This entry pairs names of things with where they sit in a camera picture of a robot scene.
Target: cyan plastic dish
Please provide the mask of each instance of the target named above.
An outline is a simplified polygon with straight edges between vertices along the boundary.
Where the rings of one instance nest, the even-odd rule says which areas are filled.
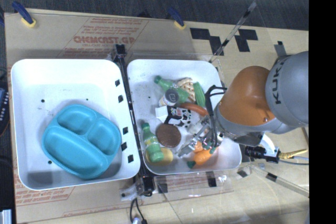
[[[42,149],[50,160],[82,179],[103,174],[120,145],[118,127],[95,110],[79,104],[62,109],[42,136]]]

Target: blue plate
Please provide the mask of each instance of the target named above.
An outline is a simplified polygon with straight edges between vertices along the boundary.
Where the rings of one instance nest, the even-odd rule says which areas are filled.
[[[42,136],[42,149],[50,160],[82,179],[103,174],[120,145],[118,127],[80,104],[62,109]]]

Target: green bottle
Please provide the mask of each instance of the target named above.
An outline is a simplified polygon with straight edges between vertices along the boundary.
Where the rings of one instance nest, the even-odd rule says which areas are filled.
[[[177,91],[177,93],[179,94],[179,103],[184,103],[188,97],[189,97],[189,93],[186,92],[185,90],[181,89],[179,86],[177,86],[176,84],[172,83],[171,81],[168,80],[164,80],[163,78],[161,78],[160,76],[156,76],[154,79],[154,82],[158,85],[160,85],[162,87],[162,89],[166,92],[167,90],[173,88]]]
[[[149,123],[145,122],[141,125],[143,131],[143,140],[146,145],[146,151],[148,152],[149,159],[153,163],[157,163],[163,160],[163,153],[161,146],[158,142],[158,138],[150,130]]]

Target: yellow connector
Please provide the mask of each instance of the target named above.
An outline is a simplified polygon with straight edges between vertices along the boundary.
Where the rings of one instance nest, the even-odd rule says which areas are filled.
[[[292,151],[292,152],[280,152],[279,158],[280,159],[292,159],[294,156],[307,152],[308,150],[299,150],[299,151]]]

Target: brown round patty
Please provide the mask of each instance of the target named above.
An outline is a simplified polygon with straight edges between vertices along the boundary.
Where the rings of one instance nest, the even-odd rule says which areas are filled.
[[[156,137],[165,147],[176,147],[181,141],[180,131],[172,124],[161,124],[156,130]]]

